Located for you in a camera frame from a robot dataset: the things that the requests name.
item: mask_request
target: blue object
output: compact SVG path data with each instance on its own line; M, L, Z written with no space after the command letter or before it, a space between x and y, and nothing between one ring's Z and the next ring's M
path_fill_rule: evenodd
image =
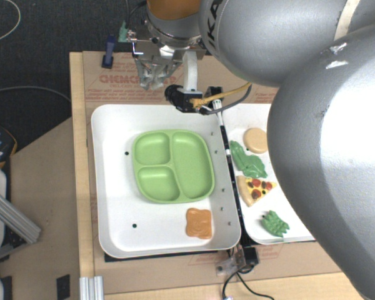
M102 57L101 66L106 69L111 69L113 67L113 52L115 47L116 39L114 36L109 35L106 42L106 54Z

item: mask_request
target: white strap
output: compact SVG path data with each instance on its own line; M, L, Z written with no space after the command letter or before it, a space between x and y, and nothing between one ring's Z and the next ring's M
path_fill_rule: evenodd
M336 32L335 32L335 40L345 36L349 31L349 26L351 22L351 18L359 4L360 0L347 0L346 5L342 10L342 14L340 15L339 22L337 24Z

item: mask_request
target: brown toy food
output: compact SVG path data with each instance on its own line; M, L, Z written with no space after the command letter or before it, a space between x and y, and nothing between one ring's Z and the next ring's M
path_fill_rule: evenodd
M210 239L213 236L211 227L211 211L190 208L186 212L186 234L189 237Z
M237 176L237 189L248 207L262 199L277 184L275 182L253 179L251 177Z
M267 133L258 127L248 129L244 133L243 143L252 153L265 153L268 151Z

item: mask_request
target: gray cable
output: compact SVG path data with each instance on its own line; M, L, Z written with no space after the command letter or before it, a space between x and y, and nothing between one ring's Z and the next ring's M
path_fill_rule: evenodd
M20 89L32 89L32 90L49 91L51 93L55 93L58 96L63 97L65 100L67 100L69 103L71 103L71 99L69 99L65 94L62 94L61 92L58 92L56 90L49 89L48 87L36 87L36 86L4 87L4 88L0 89L0 93L4 92L4 91L12 91L12 90L20 90Z

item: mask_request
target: beige round toy food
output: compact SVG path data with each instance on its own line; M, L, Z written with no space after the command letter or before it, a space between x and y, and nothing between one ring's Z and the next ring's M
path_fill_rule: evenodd
M268 151L267 133L258 127L248 129L244 133L243 143L252 153L265 153Z

